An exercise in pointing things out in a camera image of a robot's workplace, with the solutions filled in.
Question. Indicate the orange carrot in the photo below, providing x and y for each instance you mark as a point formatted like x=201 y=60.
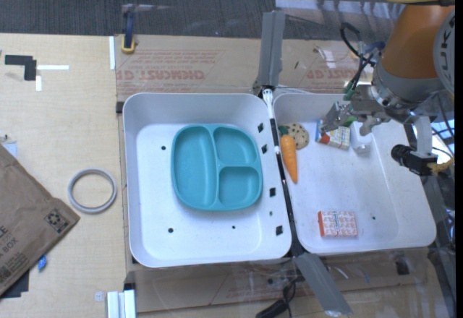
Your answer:
x=289 y=155

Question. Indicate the black cylinder on white bracket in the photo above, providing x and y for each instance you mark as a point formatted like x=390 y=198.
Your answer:
x=412 y=159

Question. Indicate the beige chocolate chip biscuit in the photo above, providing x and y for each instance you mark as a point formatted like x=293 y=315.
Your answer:
x=301 y=136

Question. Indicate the small white bottle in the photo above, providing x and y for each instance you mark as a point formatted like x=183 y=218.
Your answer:
x=361 y=145

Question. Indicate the brown cardboard sheet black print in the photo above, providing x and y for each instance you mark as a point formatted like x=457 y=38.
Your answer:
x=25 y=215

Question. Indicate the white and orange carton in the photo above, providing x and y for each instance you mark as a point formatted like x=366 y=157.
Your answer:
x=338 y=139

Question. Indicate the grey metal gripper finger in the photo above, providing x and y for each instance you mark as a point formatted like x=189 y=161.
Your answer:
x=334 y=116
x=369 y=125

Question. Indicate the brown cardboard board red print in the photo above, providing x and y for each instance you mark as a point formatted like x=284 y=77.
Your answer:
x=188 y=67

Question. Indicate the blue divided plate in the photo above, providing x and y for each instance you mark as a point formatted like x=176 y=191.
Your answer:
x=202 y=168

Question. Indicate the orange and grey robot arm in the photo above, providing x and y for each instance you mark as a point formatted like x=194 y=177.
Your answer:
x=412 y=45

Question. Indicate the white plastic tray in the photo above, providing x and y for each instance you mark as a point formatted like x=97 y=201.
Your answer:
x=365 y=193
x=159 y=237

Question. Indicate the orange and white packet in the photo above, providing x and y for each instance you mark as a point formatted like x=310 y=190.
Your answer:
x=338 y=224

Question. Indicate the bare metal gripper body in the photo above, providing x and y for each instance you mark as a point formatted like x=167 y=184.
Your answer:
x=369 y=101

